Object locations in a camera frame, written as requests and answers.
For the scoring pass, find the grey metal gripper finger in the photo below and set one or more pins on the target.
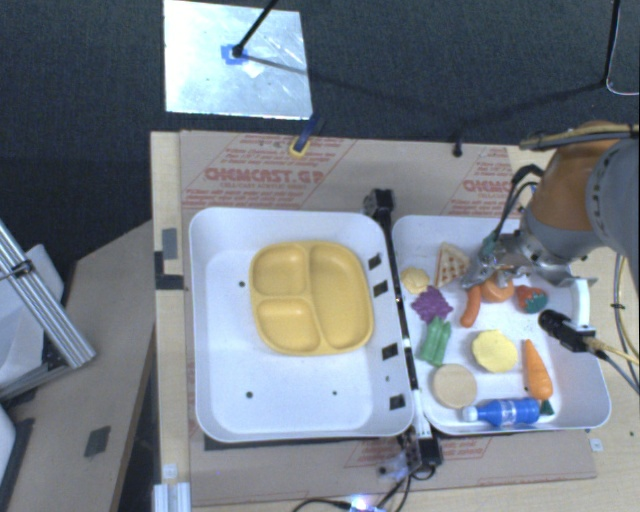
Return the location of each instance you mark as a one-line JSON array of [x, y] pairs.
[[475, 276], [503, 276]]

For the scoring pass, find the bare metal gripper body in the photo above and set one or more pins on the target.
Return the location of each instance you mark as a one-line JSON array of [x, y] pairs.
[[520, 252]]

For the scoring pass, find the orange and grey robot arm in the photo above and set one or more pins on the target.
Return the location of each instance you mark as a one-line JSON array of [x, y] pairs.
[[575, 195]]

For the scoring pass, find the orange round toy fruit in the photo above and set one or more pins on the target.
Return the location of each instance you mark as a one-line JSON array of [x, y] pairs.
[[496, 292]]

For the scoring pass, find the toy pizza slice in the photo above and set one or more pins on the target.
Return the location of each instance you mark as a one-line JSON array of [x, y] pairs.
[[449, 265]]

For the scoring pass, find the orange toy sausage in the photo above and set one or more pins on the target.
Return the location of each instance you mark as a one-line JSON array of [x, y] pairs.
[[471, 306]]

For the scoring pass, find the red toy strawberry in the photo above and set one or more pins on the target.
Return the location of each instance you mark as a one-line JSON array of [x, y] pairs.
[[531, 299]]

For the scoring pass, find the white plastic tray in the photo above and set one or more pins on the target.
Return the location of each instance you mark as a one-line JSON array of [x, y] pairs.
[[300, 390], [505, 315]]

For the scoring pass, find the purple toy grapes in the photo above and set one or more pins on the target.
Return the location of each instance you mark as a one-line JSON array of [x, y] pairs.
[[431, 304]]

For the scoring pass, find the pale yellow toy biscuit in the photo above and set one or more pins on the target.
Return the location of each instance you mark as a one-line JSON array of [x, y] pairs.
[[414, 280]]

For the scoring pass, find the yellow round toy slice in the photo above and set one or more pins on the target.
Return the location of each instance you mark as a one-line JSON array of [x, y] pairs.
[[495, 351]]

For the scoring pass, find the green toy asparagus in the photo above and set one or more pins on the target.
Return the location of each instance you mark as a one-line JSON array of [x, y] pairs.
[[436, 342]]

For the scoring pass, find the thin black and white rod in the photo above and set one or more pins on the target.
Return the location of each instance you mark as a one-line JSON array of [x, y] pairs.
[[400, 305]]

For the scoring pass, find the orange toy carrot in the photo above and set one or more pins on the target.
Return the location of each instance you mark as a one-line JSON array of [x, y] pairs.
[[537, 372]]

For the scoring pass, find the tan round toy biscuit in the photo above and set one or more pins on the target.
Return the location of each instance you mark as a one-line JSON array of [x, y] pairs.
[[454, 386]]

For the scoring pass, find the blue plastic bottle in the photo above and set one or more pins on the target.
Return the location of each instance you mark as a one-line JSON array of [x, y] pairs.
[[507, 412]]

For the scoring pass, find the yellow divided plate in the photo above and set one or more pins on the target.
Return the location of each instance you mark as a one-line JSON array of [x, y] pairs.
[[310, 297]]

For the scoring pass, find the brown cardboard board red print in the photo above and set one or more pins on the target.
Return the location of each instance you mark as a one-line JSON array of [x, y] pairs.
[[320, 170]]

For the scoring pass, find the black cylinder on white bracket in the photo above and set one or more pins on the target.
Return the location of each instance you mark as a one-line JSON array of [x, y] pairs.
[[562, 325]]

